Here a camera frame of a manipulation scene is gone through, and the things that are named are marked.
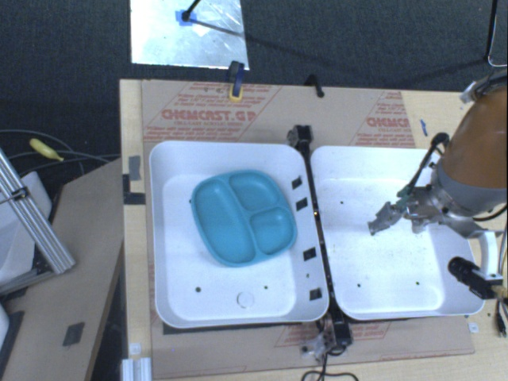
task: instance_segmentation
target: yellow object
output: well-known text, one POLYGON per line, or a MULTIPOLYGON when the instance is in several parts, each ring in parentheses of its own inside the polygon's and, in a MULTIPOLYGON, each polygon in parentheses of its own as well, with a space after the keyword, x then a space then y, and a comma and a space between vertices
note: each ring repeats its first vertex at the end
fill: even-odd
POLYGON ((238 96, 233 96, 233 88, 234 85, 231 85, 231 87, 229 88, 229 100, 235 103, 241 102, 241 99, 244 97, 244 87, 242 86, 240 88, 240 93, 238 94, 238 96))
POLYGON ((33 138, 32 140, 30 140, 30 147, 39 152, 39 154, 41 154, 42 156, 49 158, 50 160, 58 160, 58 161, 64 160, 64 158, 58 155, 58 152, 56 152, 53 148, 47 146, 45 143, 43 143, 41 140, 38 140, 37 138, 33 138))
POLYGON ((492 287, 492 290, 495 292, 498 298, 504 299, 508 298, 508 289, 504 287, 503 285, 494 285, 492 287))

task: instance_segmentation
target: black mark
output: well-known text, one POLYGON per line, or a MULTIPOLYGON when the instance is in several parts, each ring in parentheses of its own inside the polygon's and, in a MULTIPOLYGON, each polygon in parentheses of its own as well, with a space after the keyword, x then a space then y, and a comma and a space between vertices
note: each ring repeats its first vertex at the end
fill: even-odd
POLYGON ((298 212, 299 210, 307 206, 308 206, 307 198, 303 198, 302 200, 296 202, 296 211, 298 212))
POLYGON ((296 189, 297 187, 299 187, 300 185, 302 185, 302 178, 301 177, 298 177, 297 179, 295 179, 293 182, 291 182, 291 185, 293 186, 293 189, 296 189))
POLYGON ((319 299, 323 297, 323 294, 321 292, 321 288, 313 289, 310 294, 310 300, 313 301, 314 299, 319 299))
POLYGON ((316 248, 312 247, 303 252, 303 260, 307 261, 316 256, 316 248))
POLYGON ((81 336, 83 335, 84 327, 85 327, 84 321, 67 327, 67 332, 65 333, 65 338, 63 339, 63 346, 78 344, 81 341, 81 336))

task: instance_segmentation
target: wire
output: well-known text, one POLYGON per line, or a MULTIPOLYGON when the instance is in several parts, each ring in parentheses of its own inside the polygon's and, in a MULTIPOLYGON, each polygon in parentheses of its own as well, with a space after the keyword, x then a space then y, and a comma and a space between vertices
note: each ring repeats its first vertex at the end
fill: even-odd
POLYGON ((500 312, 501 301, 497 301, 495 304, 495 323, 498 328, 499 336, 506 337, 506 325, 502 319, 500 312))
POLYGON ((497 24, 498 24, 498 16, 495 16, 494 17, 494 28, 492 29, 491 47, 490 47, 489 53, 487 55, 487 62, 492 67, 506 67, 506 65, 507 65, 506 63, 501 65, 498 63, 492 63, 492 61, 491 61, 492 47, 494 46, 494 36, 495 36, 495 29, 496 29, 497 24))
MULTIPOLYGON (((106 157, 120 156, 120 154, 107 154, 107 155, 103 155, 103 156, 94 156, 92 154, 86 154, 85 152, 76 152, 76 151, 59 151, 59 153, 60 154, 69 154, 69 155, 74 155, 74 156, 81 156, 82 158, 85 158, 85 159, 97 160, 97 161, 100 161, 103 163, 109 162, 108 160, 106 160, 106 157)), ((40 155, 39 152, 22 152, 20 154, 16 154, 15 156, 9 156, 8 158, 10 160, 15 160, 17 158, 22 158, 23 156, 36 156, 36 155, 40 155)))
POLYGON ((505 213, 507 207, 508 207, 508 205, 504 205, 504 207, 502 209, 498 210, 494 214, 491 214, 490 216, 486 216, 486 217, 474 217, 473 220, 474 221, 489 221, 489 220, 495 219, 496 217, 501 216, 503 213, 505 213))
POLYGON ((336 351, 335 348, 332 348, 329 352, 328 352, 328 355, 329 356, 332 356, 332 357, 338 357, 340 355, 342 355, 343 352, 345 352, 346 349, 345 348, 342 348, 341 350, 338 350, 336 351))
MULTIPOLYGON (((102 156, 102 158, 105 158, 105 157, 111 157, 111 156, 118 156, 117 154, 110 154, 110 155, 105 155, 105 156, 102 156)), ((49 168, 49 167, 58 167, 59 165, 63 165, 63 164, 70 164, 70 163, 73 163, 73 162, 81 162, 81 161, 88 161, 88 160, 96 160, 95 158, 98 158, 98 157, 94 157, 94 158, 86 158, 86 157, 82 157, 82 158, 74 158, 73 160, 64 160, 64 161, 56 161, 56 162, 51 162, 49 164, 44 164, 44 165, 39 165, 38 167, 33 167, 33 168, 30 168, 30 169, 27 169, 27 170, 24 170, 23 172, 21 172, 19 175, 26 175, 30 172, 33 172, 33 171, 39 171, 41 169, 45 169, 45 168, 49 168)), ((107 164, 109 163, 110 161, 109 160, 106 160, 104 159, 102 161, 104 164, 107 164)))
POLYGON ((326 372, 326 364, 328 363, 328 355, 333 356, 332 354, 329 354, 329 353, 325 354, 325 358, 323 359, 323 367, 322 367, 321 371, 316 371, 316 370, 307 371, 302 375, 302 379, 300 381, 305 381, 306 378, 312 374, 319 375, 319 377, 316 379, 316 381, 324 381, 325 377, 351 377, 355 381, 360 381, 358 379, 358 377, 356 375, 352 374, 351 372, 338 372, 338 373, 326 372))
MULTIPOLYGON (((68 149, 69 151, 74 151, 74 149, 72 149, 72 147, 69 144, 67 144, 65 141, 62 141, 59 138, 56 138, 56 137, 51 136, 49 134, 41 133, 39 131, 25 130, 25 129, 3 129, 3 130, 0 130, 0 134, 30 134, 30 135, 34 135, 34 136, 39 136, 39 137, 47 138, 49 140, 53 140, 56 143, 62 145, 66 149, 68 149)), ((84 170, 83 165, 81 163, 79 164, 79 168, 81 169, 81 175, 85 175, 85 170, 84 170)))
POLYGON ((450 137, 447 133, 438 133, 434 136, 434 138, 430 142, 429 150, 427 150, 427 153, 423 157, 423 160, 420 162, 418 170, 416 171, 410 182, 401 191, 397 193, 397 196, 399 197, 401 197, 401 195, 409 196, 413 192, 413 189, 416 186, 416 182, 420 178, 423 168, 425 168, 429 163, 430 157, 432 156, 434 151, 437 150, 437 146, 439 144, 443 144, 444 148, 446 148, 448 146, 449 141, 450 137))

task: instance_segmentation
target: yellow clip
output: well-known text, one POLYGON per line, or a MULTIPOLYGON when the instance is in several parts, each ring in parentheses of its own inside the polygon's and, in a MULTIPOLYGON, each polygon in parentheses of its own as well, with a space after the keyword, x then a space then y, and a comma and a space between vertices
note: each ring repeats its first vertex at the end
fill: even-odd
POLYGON ((229 88, 229 100, 235 103, 241 102, 241 99, 244 97, 244 87, 242 86, 240 88, 240 93, 238 94, 238 96, 233 96, 233 87, 234 85, 231 85, 231 87, 229 88))
POLYGON ((33 138, 30 140, 30 147, 32 147, 35 151, 39 152, 42 156, 45 156, 46 158, 49 158, 50 160, 58 160, 63 161, 64 158, 58 155, 58 152, 56 152, 53 148, 47 146, 45 143, 43 143, 41 140, 38 140, 37 138, 33 138))

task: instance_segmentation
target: black cable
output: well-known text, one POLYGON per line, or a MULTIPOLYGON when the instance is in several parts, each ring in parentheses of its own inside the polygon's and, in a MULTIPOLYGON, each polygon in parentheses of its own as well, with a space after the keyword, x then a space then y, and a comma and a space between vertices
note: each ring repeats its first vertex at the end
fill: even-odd
POLYGON ((501 301, 497 301, 495 305, 495 322, 498 327, 500 337, 506 337, 506 326, 501 316, 501 301))
MULTIPOLYGON (((91 160, 97 161, 97 159, 95 159, 95 158, 85 158, 85 157, 83 157, 83 158, 74 158, 73 160, 63 160, 63 161, 51 162, 49 164, 39 165, 38 167, 33 167, 33 168, 30 168, 30 169, 27 169, 27 170, 21 172, 19 175, 26 175, 26 174, 28 174, 30 172, 33 172, 33 171, 39 171, 40 169, 45 169, 45 168, 49 168, 49 167, 58 167, 59 165, 69 164, 69 163, 72 163, 72 162, 83 162, 83 161, 91 161, 91 160)), ((110 161, 103 160, 101 162, 103 162, 104 164, 107 164, 110 161)))
MULTIPOLYGON (((69 151, 74 151, 74 149, 72 149, 72 147, 69 144, 67 144, 65 141, 62 141, 61 139, 51 136, 49 134, 41 133, 39 131, 26 130, 26 129, 2 129, 2 130, 0 130, 0 134, 28 134, 30 136, 39 136, 39 137, 43 137, 43 138, 52 140, 52 141, 62 145, 69 151)), ((79 164, 79 169, 81 170, 81 174, 85 175, 85 170, 84 170, 83 165, 81 163, 79 164)))
POLYGON ((401 195, 409 196, 413 192, 413 189, 416 186, 416 182, 420 178, 423 168, 425 168, 427 166, 427 164, 429 163, 430 157, 432 156, 433 152, 437 151, 439 149, 439 148, 437 148, 437 146, 439 144, 443 144, 443 146, 446 148, 448 146, 449 141, 450 141, 450 137, 447 133, 438 133, 434 136, 434 138, 430 142, 429 150, 423 157, 423 160, 421 160, 421 162, 420 162, 420 166, 419 166, 418 170, 416 171, 416 173, 414 174, 414 176, 410 180, 410 182, 401 191, 399 191, 397 196, 399 196, 399 197, 401 195))
MULTIPOLYGON (((58 153, 64 154, 64 155, 72 155, 72 156, 80 156, 80 157, 90 158, 92 160, 97 160, 97 161, 104 162, 104 163, 109 162, 108 160, 106 160, 106 158, 108 158, 108 157, 120 156, 120 154, 106 154, 106 155, 95 156, 92 154, 87 154, 85 152, 62 151, 62 150, 59 150, 58 153)), ((13 155, 13 156, 8 156, 7 158, 9 158, 9 160, 12 161, 12 160, 16 160, 18 158, 23 158, 26 156, 42 156, 42 155, 39 152, 32 151, 32 152, 21 152, 19 154, 13 155)))
POLYGON ((326 364, 328 363, 328 356, 333 356, 333 354, 329 354, 329 353, 325 354, 325 358, 323 359, 323 367, 320 371, 316 371, 316 370, 307 371, 302 375, 302 379, 300 381, 305 381, 309 375, 314 375, 314 374, 319 375, 319 377, 316 379, 316 381, 324 381, 325 377, 351 377, 355 381, 360 381, 358 379, 358 377, 356 377, 356 375, 352 374, 351 372, 338 372, 338 373, 326 372, 326 364))
POLYGON ((508 207, 508 205, 504 205, 504 207, 502 209, 498 210, 494 214, 491 214, 490 216, 486 216, 486 217, 474 217, 473 220, 474 221, 489 221, 489 220, 495 219, 496 217, 501 216, 503 213, 505 213, 507 207, 508 207))
POLYGON ((329 352, 328 352, 328 355, 331 356, 331 357, 338 357, 338 356, 341 356, 342 353, 344 353, 346 351, 345 348, 342 348, 341 350, 338 350, 338 351, 335 351, 335 348, 332 348, 329 352))

